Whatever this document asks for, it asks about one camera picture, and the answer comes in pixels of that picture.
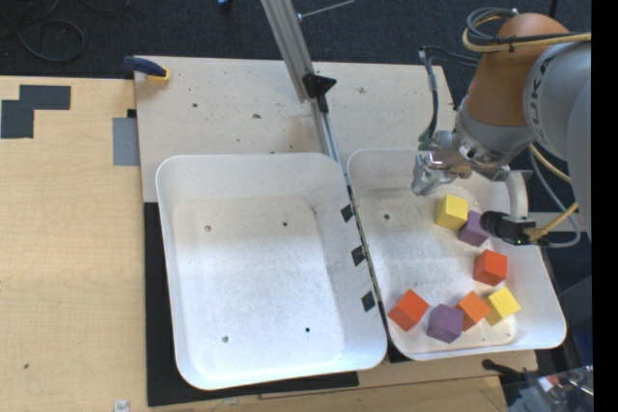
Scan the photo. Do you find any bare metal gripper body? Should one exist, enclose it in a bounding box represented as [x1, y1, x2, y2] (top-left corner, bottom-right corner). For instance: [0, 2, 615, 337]
[416, 129, 512, 183]

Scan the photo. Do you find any yellow cube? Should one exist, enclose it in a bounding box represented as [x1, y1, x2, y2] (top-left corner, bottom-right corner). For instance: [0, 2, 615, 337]
[434, 193, 470, 232]
[484, 286, 522, 327]

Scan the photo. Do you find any purple cube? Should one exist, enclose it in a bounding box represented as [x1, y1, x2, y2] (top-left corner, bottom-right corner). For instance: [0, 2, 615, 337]
[457, 209, 492, 248]
[425, 302, 465, 344]

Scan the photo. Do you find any white plastic tray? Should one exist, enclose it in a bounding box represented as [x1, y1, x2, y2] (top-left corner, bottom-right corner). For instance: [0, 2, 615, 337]
[346, 148, 568, 362]
[154, 151, 389, 392]

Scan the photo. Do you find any red-orange cube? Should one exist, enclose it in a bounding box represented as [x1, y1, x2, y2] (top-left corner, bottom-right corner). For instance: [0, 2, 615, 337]
[386, 288, 432, 333]
[471, 248, 510, 288]

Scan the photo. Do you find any orange cube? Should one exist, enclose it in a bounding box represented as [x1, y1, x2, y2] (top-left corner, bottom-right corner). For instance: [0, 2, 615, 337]
[455, 289, 492, 333]

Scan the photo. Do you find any pale wood board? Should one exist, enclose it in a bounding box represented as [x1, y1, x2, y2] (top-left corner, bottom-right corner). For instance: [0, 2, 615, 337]
[133, 56, 540, 401]

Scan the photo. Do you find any black cylinder on white bracket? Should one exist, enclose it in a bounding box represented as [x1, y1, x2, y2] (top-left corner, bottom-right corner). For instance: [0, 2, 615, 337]
[479, 169, 538, 248]

